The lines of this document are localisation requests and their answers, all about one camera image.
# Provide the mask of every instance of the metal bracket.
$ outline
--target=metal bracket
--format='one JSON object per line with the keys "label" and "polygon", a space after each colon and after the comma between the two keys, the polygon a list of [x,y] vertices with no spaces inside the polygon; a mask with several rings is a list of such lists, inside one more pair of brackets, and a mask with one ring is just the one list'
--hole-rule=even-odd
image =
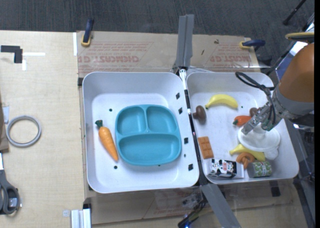
{"label": "metal bracket", "polygon": [[241,228],[218,185],[208,183],[200,189],[223,228]]}
{"label": "metal bracket", "polygon": [[192,52],[192,35],[194,30],[195,16],[193,14],[179,17],[178,46],[176,60],[173,68],[187,68],[190,66]]}
{"label": "metal bracket", "polygon": [[14,53],[14,63],[22,63],[22,52],[20,46],[1,46],[2,53]]}
{"label": "metal bracket", "polygon": [[71,228],[91,228],[91,209],[72,210],[70,214]]}

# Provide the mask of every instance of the black cable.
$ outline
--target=black cable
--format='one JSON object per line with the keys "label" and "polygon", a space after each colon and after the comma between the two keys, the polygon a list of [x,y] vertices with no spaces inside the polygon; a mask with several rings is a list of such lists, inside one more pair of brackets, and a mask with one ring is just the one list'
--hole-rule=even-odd
{"label": "black cable", "polygon": [[193,211],[188,214],[183,220],[181,220],[178,223],[178,228],[185,228],[186,226],[189,226],[192,224],[194,221],[196,221],[199,216],[194,217],[194,215],[198,214],[205,206],[208,201],[206,199],[203,199],[200,201],[194,208]]}
{"label": "black cable", "polygon": [[272,125],[275,124],[276,122],[276,110],[275,110],[275,107],[274,105],[272,104],[272,99],[271,99],[271,93],[270,91],[274,90],[275,87],[266,87],[265,85],[261,85],[259,84],[256,80],[252,79],[251,77],[249,77],[248,75],[246,75],[245,73],[242,73],[242,72],[239,72],[239,71],[236,71],[235,72],[235,76],[240,79],[243,83],[245,83],[246,85],[249,85],[251,87],[255,87],[255,88],[259,88],[260,90],[262,90],[265,94],[266,94],[266,97],[268,99],[268,101],[270,102],[270,110],[269,110],[269,114],[268,114],[268,123],[270,122],[271,120],[271,116],[273,114],[273,117],[272,117]]}

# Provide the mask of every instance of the small box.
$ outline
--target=small box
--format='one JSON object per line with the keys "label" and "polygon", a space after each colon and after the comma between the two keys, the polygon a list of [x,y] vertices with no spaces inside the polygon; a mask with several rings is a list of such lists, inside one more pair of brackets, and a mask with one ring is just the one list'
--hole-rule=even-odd
{"label": "small box", "polygon": [[211,159],[210,164],[211,172],[210,176],[226,177],[226,178],[243,178],[244,167],[236,161],[224,160],[224,159]]}

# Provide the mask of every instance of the toy banana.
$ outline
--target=toy banana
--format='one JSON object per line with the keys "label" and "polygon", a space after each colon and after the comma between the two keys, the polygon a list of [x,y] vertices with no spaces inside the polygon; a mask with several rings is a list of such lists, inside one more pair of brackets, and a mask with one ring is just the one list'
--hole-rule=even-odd
{"label": "toy banana", "polygon": [[229,151],[230,155],[233,155],[235,153],[241,153],[241,152],[251,153],[258,161],[265,161],[266,160],[265,154],[263,152],[250,150],[250,149],[244,147],[241,143],[239,143],[236,146],[236,148]]}
{"label": "toy banana", "polygon": [[235,100],[235,98],[228,94],[215,94],[211,96],[211,98],[209,99],[205,107],[208,108],[211,105],[220,104],[220,103],[226,104],[232,108],[238,107],[238,102]]}

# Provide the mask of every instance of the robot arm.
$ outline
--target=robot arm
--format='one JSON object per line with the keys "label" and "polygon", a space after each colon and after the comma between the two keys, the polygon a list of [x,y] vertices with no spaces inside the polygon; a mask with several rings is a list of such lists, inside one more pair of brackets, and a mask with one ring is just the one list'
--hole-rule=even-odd
{"label": "robot arm", "polygon": [[259,123],[263,130],[270,131],[284,118],[292,123],[314,126],[315,101],[315,44],[303,47],[292,59],[272,97],[258,108],[256,114],[241,130],[248,134]]}

